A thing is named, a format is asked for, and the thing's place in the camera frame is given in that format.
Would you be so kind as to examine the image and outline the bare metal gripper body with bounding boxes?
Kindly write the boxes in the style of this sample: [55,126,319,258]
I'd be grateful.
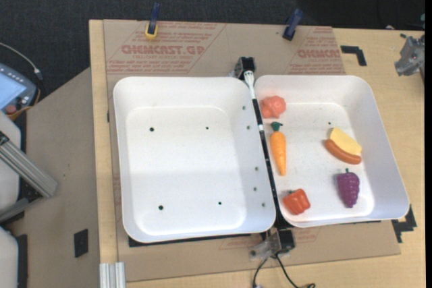
[394,34,426,77]

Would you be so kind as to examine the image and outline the toy sausage in yellow bun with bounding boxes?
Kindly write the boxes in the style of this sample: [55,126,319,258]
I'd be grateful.
[324,127,363,165]

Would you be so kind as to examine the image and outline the white plastic tray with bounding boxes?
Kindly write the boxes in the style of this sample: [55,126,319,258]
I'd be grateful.
[112,76,277,244]
[252,74,410,229]

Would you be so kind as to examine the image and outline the purple toy grapes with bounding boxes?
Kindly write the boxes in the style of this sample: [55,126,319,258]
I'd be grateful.
[335,168,360,209]

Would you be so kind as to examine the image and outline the orange toy carrot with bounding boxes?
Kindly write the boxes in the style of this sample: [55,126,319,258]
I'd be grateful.
[269,121,288,177]

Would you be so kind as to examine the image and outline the thin black and white rod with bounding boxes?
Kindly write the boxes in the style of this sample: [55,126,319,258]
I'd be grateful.
[244,69,283,231]

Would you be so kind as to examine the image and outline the orange toy bell pepper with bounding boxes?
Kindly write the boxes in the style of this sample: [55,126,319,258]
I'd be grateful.
[281,188,311,216]

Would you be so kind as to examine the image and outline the brown cardboard board red print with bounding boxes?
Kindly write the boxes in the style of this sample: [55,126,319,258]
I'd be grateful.
[102,19,411,283]

